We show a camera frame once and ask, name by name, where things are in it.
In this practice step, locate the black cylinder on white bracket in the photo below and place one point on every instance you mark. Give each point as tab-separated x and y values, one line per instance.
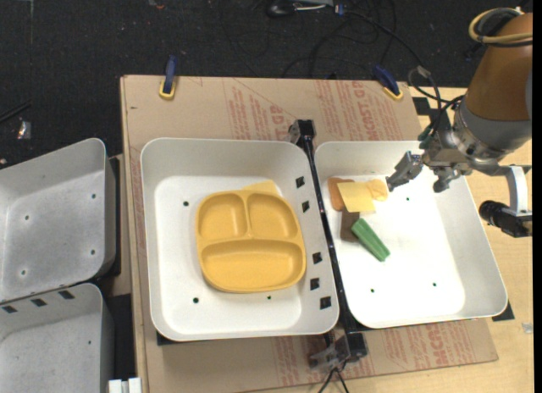
506	215

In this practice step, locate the white plastic tray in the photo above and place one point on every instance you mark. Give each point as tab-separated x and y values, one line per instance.
178	256
423	256
51	217
51	340

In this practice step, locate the thin black rod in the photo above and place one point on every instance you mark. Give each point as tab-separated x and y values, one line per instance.
328	230

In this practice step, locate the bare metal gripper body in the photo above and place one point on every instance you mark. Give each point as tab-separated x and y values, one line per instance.
444	152

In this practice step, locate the pale yellow round chip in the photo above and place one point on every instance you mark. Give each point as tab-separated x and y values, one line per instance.
379	190

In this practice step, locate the black computer mouse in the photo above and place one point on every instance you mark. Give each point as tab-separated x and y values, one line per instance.
279	9

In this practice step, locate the orange-brown bread slice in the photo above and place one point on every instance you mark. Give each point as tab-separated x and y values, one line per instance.
333	196

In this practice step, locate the brown flat rectangle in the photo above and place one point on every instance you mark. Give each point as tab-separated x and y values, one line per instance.
348	226

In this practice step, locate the green block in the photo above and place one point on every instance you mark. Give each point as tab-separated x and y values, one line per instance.
370	241

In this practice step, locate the brown cardboard board red print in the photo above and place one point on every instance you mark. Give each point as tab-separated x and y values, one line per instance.
237	103

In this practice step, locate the yellow divided plate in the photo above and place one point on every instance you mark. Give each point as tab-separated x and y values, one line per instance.
250	256

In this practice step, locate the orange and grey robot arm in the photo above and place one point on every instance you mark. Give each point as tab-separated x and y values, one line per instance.
499	82

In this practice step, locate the yellow cheese slice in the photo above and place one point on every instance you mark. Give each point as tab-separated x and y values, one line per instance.
355	198

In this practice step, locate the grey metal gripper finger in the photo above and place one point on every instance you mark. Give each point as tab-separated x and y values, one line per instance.
406	169
445	179

